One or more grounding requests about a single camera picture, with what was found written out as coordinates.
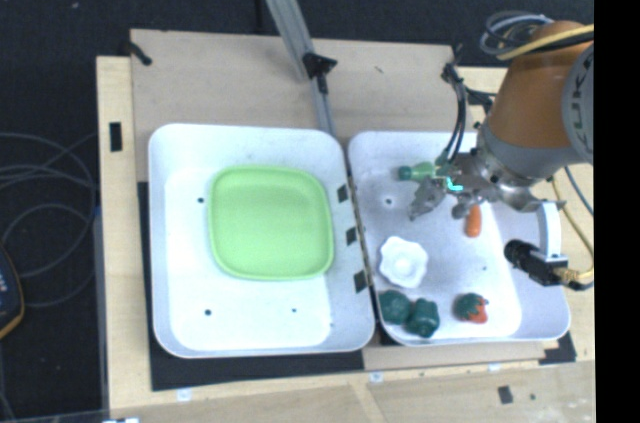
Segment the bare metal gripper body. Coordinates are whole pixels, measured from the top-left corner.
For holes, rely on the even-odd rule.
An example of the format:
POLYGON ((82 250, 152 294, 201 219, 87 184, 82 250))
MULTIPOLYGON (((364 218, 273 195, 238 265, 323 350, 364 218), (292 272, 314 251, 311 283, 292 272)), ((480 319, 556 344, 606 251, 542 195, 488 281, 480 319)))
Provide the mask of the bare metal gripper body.
POLYGON ((531 192, 539 178, 515 173, 492 153, 459 153, 456 158, 436 167, 441 186, 456 198, 462 192, 477 192, 481 205, 502 202, 518 212, 535 212, 543 201, 531 192))

